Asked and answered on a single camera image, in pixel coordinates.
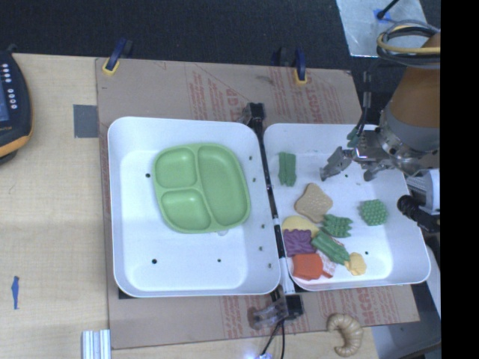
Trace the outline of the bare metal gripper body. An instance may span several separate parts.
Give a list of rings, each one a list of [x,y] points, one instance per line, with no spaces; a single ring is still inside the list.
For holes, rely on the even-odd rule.
[[[387,129],[364,130],[353,148],[353,161],[388,162],[391,169],[418,175],[424,169],[439,168],[439,151],[415,150]]]

